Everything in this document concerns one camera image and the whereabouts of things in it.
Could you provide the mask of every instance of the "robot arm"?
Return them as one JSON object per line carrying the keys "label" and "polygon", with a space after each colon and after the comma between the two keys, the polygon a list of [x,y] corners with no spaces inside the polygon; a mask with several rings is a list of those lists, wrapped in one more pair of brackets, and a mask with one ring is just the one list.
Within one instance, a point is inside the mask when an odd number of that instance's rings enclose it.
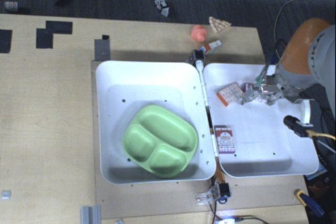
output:
{"label": "robot arm", "polygon": [[246,91],[241,103],[262,97],[272,105],[279,98],[300,102],[300,92],[319,83],[326,88],[335,117],[335,25],[322,19],[305,21],[294,33],[276,72],[267,76],[268,64]]}

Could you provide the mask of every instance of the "blue handle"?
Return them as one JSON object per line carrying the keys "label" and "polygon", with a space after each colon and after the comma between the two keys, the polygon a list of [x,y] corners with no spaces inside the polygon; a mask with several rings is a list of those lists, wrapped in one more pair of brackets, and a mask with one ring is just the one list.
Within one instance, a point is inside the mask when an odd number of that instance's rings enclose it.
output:
{"label": "blue handle", "polygon": [[321,208],[321,206],[319,206],[319,204],[313,198],[310,198],[309,196],[303,193],[300,194],[300,197],[307,204],[307,206],[311,210],[313,210],[313,212],[318,218],[324,215],[323,209]]}

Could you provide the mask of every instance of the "toy pizza slice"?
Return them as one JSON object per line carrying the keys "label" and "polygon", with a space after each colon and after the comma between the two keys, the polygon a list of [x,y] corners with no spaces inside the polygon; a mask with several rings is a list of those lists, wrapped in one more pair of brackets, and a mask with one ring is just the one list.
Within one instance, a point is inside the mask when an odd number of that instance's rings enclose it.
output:
{"label": "toy pizza slice", "polygon": [[231,26],[231,23],[224,20],[219,20],[214,17],[209,17],[209,23],[215,33],[223,31]]}

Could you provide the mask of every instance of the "wooden table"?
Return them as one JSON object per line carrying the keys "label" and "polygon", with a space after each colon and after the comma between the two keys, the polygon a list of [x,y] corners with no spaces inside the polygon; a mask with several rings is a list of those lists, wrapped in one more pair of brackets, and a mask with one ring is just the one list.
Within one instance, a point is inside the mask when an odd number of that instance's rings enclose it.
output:
{"label": "wooden table", "polygon": [[[47,20],[73,22],[72,35],[54,34],[53,49],[36,49],[36,28],[45,28]],[[94,40],[109,35],[111,59],[115,60],[185,61],[200,47],[190,39],[191,28],[0,15],[0,29],[13,31],[10,53],[0,54],[0,191],[12,192],[9,200],[0,200],[1,223],[79,223],[81,206],[96,204],[91,91]],[[232,27],[219,35],[206,28],[208,42],[220,39],[223,43],[207,60],[264,63],[255,28]],[[269,223],[308,223],[293,195],[298,188],[307,192],[302,176],[226,179],[233,196],[228,205],[219,207],[220,216],[255,215]],[[181,184],[183,195],[193,196],[190,186]],[[191,210],[178,214],[174,208],[173,215],[124,221],[210,223],[208,208],[192,212],[193,204],[191,200]],[[134,215],[127,204],[123,210]]]}

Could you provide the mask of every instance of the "green plate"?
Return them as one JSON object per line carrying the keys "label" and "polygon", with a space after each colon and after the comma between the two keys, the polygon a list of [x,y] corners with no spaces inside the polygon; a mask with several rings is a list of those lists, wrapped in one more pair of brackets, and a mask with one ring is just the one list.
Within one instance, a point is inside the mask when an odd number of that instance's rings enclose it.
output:
{"label": "green plate", "polygon": [[182,172],[197,144],[195,128],[158,105],[143,107],[122,139],[126,154],[142,168],[161,178],[172,178]]}

